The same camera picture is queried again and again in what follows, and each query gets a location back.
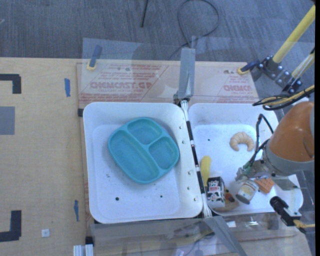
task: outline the croissant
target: croissant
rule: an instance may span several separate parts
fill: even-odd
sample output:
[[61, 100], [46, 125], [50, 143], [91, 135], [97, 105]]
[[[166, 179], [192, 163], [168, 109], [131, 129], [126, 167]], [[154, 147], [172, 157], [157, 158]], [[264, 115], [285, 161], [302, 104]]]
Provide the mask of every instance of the croissant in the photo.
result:
[[235, 151], [239, 151], [238, 144], [246, 144], [248, 151], [251, 151], [255, 148], [254, 140], [244, 131], [237, 132], [235, 135], [233, 135], [229, 144]]

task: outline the gray carpet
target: gray carpet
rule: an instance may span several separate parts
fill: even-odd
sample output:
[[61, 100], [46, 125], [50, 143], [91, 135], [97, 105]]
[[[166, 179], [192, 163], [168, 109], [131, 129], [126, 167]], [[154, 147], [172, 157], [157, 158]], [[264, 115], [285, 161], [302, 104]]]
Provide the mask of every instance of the gray carpet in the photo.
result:
[[[107, 46], [103, 58], [179, 60], [179, 47], [209, 33], [219, 17], [216, 29], [194, 42], [196, 60], [262, 61], [277, 52], [313, 5], [311, 0], [207, 0], [215, 10], [193, 0], [179, 9], [184, 1], [149, 0], [140, 27], [145, 0], [0, 0], [0, 57], [90, 58], [100, 42]], [[314, 46], [315, 22], [281, 64], [292, 72]], [[314, 65], [301, 81], [304, 87], [315, 83]], [[275, 91], [268, 78], [256, 83], [267, 94]], [[311, 190], [312, 200], [304, 204], [309, 213], [315, 177], [300, 178]], [[315, 255], [315, 234], [308, 236]]]

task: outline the small carton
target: small carton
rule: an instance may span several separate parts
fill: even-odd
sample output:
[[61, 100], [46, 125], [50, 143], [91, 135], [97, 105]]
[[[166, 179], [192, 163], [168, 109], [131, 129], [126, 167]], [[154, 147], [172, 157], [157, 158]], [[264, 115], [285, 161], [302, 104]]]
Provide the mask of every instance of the small carton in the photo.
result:
[[206, 198], [211, 209], [225, 207], [225, 183], [222, 177], [208, 178]]

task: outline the white tray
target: white tray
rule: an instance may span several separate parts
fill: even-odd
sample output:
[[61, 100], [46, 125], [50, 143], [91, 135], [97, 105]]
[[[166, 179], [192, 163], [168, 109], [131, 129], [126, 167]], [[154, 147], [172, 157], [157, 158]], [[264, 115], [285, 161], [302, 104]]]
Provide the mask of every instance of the white tray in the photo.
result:
[[[239, 151], [234, 151], [230, 138], [237, 132], [246, 132], [256, 141], [256, 123], [259, 114], [263, 114], [275, 129], [278, 119], [273, 111], [266, 111], [260, 106], [251, 104], [196, 103], [189, 108], [189, 119], [194, 138], [195, 150], [199, 163], [204, 156], [211, 157], [210, 174], [219, 175], [233, 196], [238, 192], [241, 183], [235, 181], [236, 172], [253, 155], [254, 150], [247, 151], [247, 146], [239, 144]], [[260, 143], [269, 139], [271, 132], [262, 120], [259, 125]], [[262, 157], [262, 150], [256, 160]], [[299, 187], [296, 175], [289, 179]], [[276, 184], [270, 193], [256, 192], [250, 204], [239, 202], [239, 206], [228, 212], [218, 212], [222, 216], [256, 214], [274, 212], [270, 199], [274, 196], [282, 198], [287, 204], [299, 209], [303, 204], [300, 189], [283, 191]]]
[[[166, 129], [178, 145], [176, 166], [150, 184], [132, 181], [108, 151], [113, 131], [132, 119], [148, 117]], [[182, 219], [197, 216], [202, 197], [181, 108], [172, 103], [94, 102], [83, 111], [89, 208], [104, 224]]]

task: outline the orange object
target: orange object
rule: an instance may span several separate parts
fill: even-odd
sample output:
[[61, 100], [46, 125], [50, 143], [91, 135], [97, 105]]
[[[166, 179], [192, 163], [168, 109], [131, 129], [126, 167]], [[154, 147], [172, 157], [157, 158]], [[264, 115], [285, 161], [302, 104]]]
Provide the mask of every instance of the orange object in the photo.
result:
[[255, 179], [255, 183], [258, 184], [259, 190], [262, 192], [268, 194], [270, 190], [272, 189], [273, 185], [275, 184], [274, 181], [271, 178], [262, 178], [262, 179]]
[[224, 188], [224, 198], [225, 198], [225, 203], [232, 203], [235, 201], [233, 195], [229, 192], [228, 189]]
[[315, 104], [301, 102], [283, 117], [269, 140], [270, 150], [286, 160], [307, 162], [314, 159], [315, 142], [310, 115]]

